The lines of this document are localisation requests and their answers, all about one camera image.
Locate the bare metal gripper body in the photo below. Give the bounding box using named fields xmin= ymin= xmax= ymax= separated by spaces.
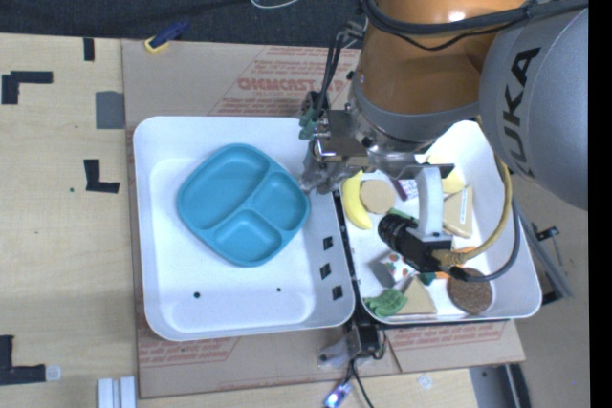
xmin=313 ymin=109 xmax=434 ymax=177

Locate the yellow banana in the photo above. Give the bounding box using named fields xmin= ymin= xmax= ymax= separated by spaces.
xmin=340 ymin=169 xmax=374 ymax=231

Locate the tan round biscuit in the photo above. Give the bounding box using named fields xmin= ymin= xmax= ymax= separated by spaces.
xmin=359 ymin=179 xmax=398 ymax=216

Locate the blue divided plate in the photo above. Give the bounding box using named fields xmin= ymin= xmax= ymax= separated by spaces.
xmin=176 ymin=142 xmax=312 ymax=268

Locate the purple and white packet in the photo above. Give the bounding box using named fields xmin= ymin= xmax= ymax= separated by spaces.
xmin=395 ymin=178 xmax=420 ymax=203

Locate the white pizza slice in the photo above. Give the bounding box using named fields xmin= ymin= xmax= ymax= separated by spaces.
xmin=369 ymin=251 xmax=418 ymax=289

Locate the yellow toy wedge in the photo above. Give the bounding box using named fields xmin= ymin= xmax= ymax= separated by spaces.
xmin=441 ymin=168 xmax=466 ymax=195

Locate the tan triangular sandwich with label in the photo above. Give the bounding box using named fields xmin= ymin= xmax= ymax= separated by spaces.
xmin=441 ymin=184 xmax=475 ymax=240

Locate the green broccoli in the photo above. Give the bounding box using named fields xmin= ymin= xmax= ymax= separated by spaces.
xmin=362 ymin=288 xmax=409 ymax=319

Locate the white plastic tray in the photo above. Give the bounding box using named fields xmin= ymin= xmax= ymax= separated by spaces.
xmin=132 ymin=115 xmax=357 ymax=343
xmin=333 ymin=118 xmax=544 ymax=326

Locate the orange carrot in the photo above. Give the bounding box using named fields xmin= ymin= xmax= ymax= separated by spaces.
xmin=419 ymin=245 xmax=479 ymax=287

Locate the tan triangular bread slice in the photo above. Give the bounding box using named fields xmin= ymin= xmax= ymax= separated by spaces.
xmin=393 ymin=275 xmax=439 ymax=317

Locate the brown cardboard board red print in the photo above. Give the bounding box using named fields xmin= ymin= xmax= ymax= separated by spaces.
xmin=120 ymin=37 xmax=527 ymax=399

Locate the brown round biscuit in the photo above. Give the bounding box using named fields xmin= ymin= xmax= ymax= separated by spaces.
xmin=446 ymin=267 xmax=494 ymax=316

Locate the black cylinder on white bracket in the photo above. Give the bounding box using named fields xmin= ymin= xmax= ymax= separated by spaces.
xmin=377 ymin=164 xmax=454 ymax=275

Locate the black block with thin wires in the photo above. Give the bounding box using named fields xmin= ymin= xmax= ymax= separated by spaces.
xmin=344 ymin=321 xmax=385 ymax=358

